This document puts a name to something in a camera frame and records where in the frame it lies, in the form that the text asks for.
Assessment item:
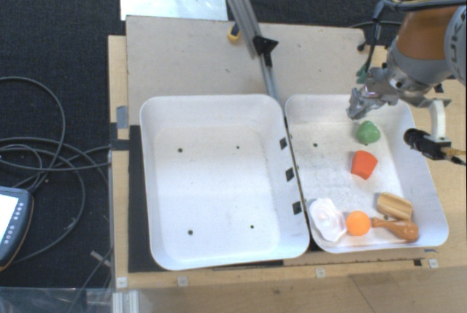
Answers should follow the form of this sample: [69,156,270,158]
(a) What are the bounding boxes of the white toy fried egg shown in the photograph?
[309,197,348,243]

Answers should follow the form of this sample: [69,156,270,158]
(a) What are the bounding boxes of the white plastic tray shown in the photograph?
[139,93,312,272]
[284,93,450,255]

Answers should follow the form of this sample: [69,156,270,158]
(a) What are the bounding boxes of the black cylinder on white bracket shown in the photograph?
[403,98,453,161]

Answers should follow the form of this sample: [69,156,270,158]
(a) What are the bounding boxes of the orange toy cup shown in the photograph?
[350,150,379,181]

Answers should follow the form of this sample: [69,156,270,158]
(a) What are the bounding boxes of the orange ball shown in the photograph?
[345,209,372,237]

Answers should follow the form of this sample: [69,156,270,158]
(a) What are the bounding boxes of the pale wood board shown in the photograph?
[107,34,467,290]

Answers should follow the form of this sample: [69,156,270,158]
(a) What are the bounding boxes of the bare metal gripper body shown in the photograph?
[363,66,431,109]

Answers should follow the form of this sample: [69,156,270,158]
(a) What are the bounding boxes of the brown toy chicken drumstick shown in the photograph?
[370,216,420,244]

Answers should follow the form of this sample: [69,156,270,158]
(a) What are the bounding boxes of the wooden toy bread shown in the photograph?
[375,191,414,222]

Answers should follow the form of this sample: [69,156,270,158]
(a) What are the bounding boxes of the green toy pepper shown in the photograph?
[355,120,382,146]

